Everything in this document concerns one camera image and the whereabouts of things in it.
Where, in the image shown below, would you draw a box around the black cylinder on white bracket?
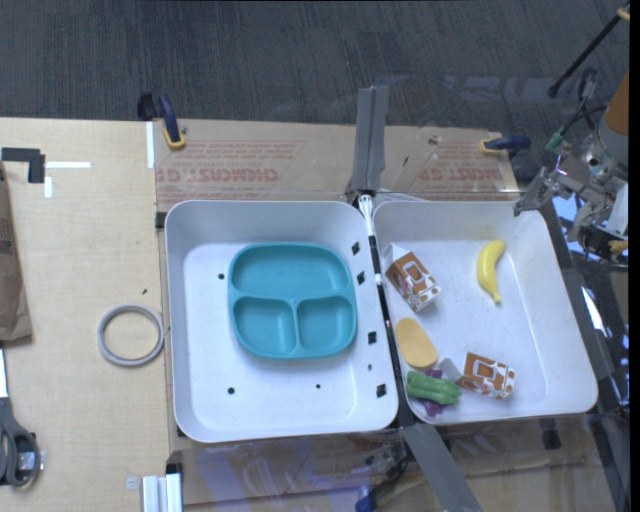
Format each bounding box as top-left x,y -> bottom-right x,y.
578,183 -> 630,264

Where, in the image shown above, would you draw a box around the green asparagus bunch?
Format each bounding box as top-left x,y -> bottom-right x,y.
405,369 -> 463,407

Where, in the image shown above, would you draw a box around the yellow banana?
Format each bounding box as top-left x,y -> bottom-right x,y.
475,239 -> 508,305

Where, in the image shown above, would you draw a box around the blue divided plate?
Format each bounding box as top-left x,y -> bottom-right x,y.
227,242 -> 359,361

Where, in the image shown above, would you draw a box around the white tape roll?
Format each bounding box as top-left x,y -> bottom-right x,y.
96,304 -> 166,368

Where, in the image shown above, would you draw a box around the brown cardboard board red print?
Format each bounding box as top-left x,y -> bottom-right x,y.
152,118 -> 604,507

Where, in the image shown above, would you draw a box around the purple toy vegetable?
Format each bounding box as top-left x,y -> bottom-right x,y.
421,367 -> 447,418

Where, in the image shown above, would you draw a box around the brown paper bag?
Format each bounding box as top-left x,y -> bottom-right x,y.
0,160 -> 34,342

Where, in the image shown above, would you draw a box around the yellow oval biscuit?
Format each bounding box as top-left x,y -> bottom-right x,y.
394,317 -> 440,371

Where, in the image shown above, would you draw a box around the white plastic tray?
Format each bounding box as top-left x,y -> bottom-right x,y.
163,199 -> 400,444
372,199 -> 600,427

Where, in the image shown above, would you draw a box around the grey handled scissors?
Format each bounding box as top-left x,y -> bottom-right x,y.
0,344 -> 42,489

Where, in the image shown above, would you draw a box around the orange and white carton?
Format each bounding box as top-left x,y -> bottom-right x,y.
439,351 -> 517,401
384,243 -> 443,314

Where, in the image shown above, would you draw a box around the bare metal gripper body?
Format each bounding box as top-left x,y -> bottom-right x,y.
545,135 -> 630,202

